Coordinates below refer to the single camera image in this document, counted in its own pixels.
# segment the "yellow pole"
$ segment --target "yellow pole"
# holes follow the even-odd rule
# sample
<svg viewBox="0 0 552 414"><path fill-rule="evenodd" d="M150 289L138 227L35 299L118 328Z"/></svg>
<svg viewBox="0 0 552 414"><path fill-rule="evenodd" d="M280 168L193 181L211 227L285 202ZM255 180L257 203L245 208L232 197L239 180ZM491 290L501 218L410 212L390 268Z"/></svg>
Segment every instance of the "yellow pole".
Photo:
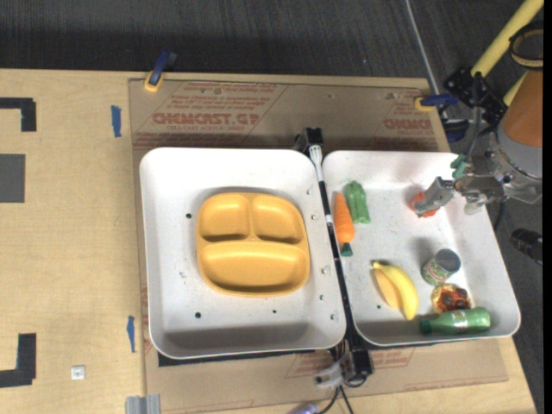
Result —
<svg viewBox="0 0 552 414"><path fill-rule="evenodd" d="M485 77L508 50L509 39L529 23L543 5L544 0L525 0L510 21L502 28L491 46L487 48L479 61L472 67L471 74L474 76L475 73L481 72L481 75Z"/></svg>
<svg viewBox="0 0 552 414"><path fill-rule="evenodd" d="M506 106L509 106L511 104L511 100L514 99L516 94L518 93L519 86L523 83L524 78L527 76L527 72L522 75L522 77L516 82L514 86L510 88L508 92L506 92L506 95L502 98L502 101L504 101L504 104Z"/></svg>

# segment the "tin can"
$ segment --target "tin can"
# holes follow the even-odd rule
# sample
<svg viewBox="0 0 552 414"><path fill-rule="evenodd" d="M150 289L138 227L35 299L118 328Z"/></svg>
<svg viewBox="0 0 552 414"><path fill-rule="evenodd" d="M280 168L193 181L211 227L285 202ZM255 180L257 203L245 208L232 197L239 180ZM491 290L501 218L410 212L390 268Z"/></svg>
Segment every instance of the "tin can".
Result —
<svg viewBox="0 0 552 414"><path fill-rule="evenodd" d="M423 265L422 277L428 284L440 285L458 270L460 270L458 254L444 248Z"/></svg>

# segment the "orange divided tray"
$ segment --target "orange divided tray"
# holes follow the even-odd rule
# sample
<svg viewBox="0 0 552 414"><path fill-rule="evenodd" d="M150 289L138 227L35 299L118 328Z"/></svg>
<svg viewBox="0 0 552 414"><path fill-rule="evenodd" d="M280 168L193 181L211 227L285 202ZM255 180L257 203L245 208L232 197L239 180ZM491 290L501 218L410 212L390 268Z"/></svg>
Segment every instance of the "orange divided tray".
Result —
<svg viewBox="0 0 552 414"><path fill-rule="evenodd" d="M278 296L309 278L303 218L286 199L251 192L212 196L199 209L196 236L199 271L219 292Z"/></svg>

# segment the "wooden table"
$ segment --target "wooden table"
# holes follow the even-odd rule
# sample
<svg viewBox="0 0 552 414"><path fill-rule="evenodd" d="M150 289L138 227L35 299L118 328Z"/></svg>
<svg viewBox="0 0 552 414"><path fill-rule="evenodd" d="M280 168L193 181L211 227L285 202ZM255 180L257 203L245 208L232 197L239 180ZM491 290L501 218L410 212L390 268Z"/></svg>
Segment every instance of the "wooden table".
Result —
<svg viewBox="0 0 552 414"><path fill-rule="evenodd" d="M0 204L0 370L15 367L19 334L37 338L36 377L0 388L2 412L123 413L127 396L146 394L128 109L129 79L145 76L0 71L0 97L33 98L38 116L38 129L22 132L20 112L0 110L0 154L26 155L25 202ZM122 107L120 138L111 105ZM512 339L499 345L506 382L351 398L351 405L357 413L535 412ZM85 379L72 379L78 365ZM344 403L332 412L346 412Z"/></svg>

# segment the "yellow banana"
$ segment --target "yellow banana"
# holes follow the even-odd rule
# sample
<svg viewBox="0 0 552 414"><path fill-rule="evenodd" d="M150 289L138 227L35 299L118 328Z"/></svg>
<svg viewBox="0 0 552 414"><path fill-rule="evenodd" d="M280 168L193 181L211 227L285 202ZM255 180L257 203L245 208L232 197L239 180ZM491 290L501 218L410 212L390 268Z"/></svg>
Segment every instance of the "yellow banana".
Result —
<svg viewBox="0 0 552 414"><path fill-rule="evenodd" d="M382 280L381 274L376 274L379 288L384 295L387 303L396 308L397 307L397 294L400 296L400 308L405 315L406 320L410 321L417 313L418 297L417 290L411 277L401 267L386 266L379 262L374 262L373 267L376 269L376 273L383 273L391 285L395 287L393 290L390 287L389 282Z"/></svg>

